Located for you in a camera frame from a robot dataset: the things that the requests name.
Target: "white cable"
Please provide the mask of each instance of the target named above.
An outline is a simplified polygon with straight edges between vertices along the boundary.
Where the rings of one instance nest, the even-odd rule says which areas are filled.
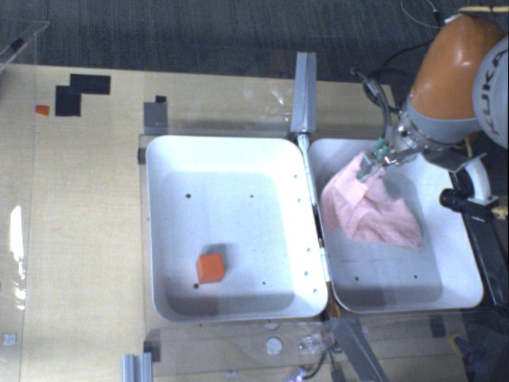
[[[403,1],[404,0],[400,0],[399,1],[399,6],[401,7],[401,10],[403,11],[403,13],[412,21],[418,23],[419,25],[423,25],[425,27],[428,27],[428,28],[431,28],[431,29],[440,29],[441,27],[438,26],[438,25],[432,25],[432,24],[426,24],[422,21],[419,21],[417,18],[415,18],[414,16],[412,16],[406,9],[405,9],[405,6],[403,5]],[[433,13],[438,13],[438,9],[437,7],[435,7],[435,5],[431,2],[431,0],[424,0],[425,2],[427,2],[430,6],[431,6],[431,9],[433,10]],[[467,6],[470,6],[470,0],[467,1]]]

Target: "orange square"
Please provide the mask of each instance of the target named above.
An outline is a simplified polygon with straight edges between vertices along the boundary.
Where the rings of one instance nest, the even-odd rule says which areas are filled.
[[[223,280],[224,264],[220,253],[202,255],[196,262],[198,270],[198,283],[217,283]]]
[[[36,105],[35,112],[41,116],[49,116],[49,106],[47,105]]]

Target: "clear plastic sheet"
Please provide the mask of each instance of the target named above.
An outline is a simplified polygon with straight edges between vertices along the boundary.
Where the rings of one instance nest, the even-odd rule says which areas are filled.
[[[35,143],[36,44],[44,22],[0,18],[0,379],[21,368]]]

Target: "pink cloth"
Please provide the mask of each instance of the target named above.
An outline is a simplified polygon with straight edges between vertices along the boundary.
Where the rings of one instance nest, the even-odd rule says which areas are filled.
[[[385,187],[385,169],[365,182],[356,178],[363,153],[358,154],[325,186],[320,204],[325,233],[340,228],[350,240],[370,240],[418,249],[421,229],[402,198]]]

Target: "gray carpet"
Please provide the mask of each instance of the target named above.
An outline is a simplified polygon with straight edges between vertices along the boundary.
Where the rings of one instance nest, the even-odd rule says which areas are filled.
[[[293,77],[298,50],[318,53],[320,80],[352,80],[389,55],[429,40],[435,29],[411,21],[400,0],[0,0],[0,17],[49,20],[39,62],[98,68]],[[431,0],[444,17],[467,0]],[[506,5],[507,0],[472,0]],[[406,0],[433,24],[422,0]],[[507,30],[507,17],[498,17]],[[425,48],[387,74],[404,98]]]

